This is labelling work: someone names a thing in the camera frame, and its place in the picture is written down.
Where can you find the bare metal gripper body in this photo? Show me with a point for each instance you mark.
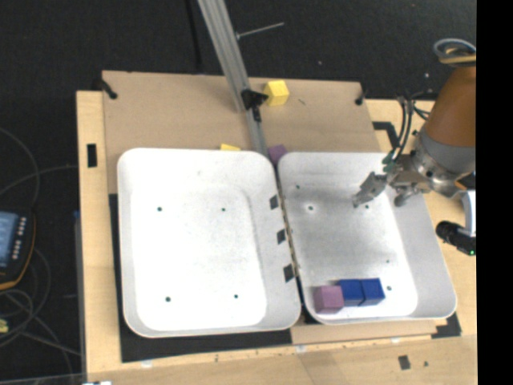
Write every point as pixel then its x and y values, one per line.
pixel 417 175

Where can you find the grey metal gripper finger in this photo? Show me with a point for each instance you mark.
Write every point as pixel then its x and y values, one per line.
pixel 402 198
pixel 370 189

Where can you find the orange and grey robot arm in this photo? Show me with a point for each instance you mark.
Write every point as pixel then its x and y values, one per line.
pixel 453 110

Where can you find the white plastic tray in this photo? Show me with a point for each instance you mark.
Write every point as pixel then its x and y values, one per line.
pixel 200 247
pixel 344 247

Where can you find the blue cube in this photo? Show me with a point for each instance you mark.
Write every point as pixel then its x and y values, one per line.
pixel 352 292
pixel 372 291

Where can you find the purple cube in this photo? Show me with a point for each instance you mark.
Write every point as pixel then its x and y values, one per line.
pixel 277 153
pixel 328 299

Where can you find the yellow cube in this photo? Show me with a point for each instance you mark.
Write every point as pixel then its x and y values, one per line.
pixel 276 93
pixel 230 147

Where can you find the brown cardboard board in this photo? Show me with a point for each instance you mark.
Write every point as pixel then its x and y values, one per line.
pixel 180 110

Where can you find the black cylinder on white bracket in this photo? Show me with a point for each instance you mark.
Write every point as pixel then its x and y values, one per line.
pixel 457 235

